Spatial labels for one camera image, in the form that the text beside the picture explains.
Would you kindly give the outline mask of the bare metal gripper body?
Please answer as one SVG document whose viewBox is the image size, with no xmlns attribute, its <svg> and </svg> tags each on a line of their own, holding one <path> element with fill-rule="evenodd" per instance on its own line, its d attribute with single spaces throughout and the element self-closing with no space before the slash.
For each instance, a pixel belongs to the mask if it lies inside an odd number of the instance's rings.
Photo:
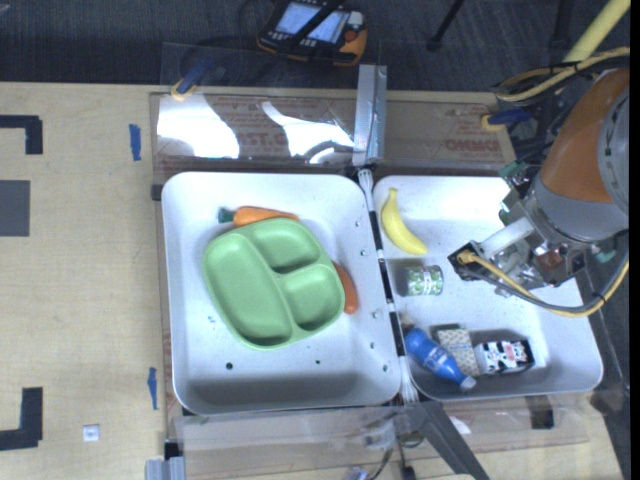
<svg viewBox="0 0 640 480">
<path fill-rule="evenodd" d="M 509 245 L 494 255 L 494 264 L 523 288 L 557 287 L 585 268 L 585 252 L 564 244 L 531 247 L 526 240 Z"/>
</svg>

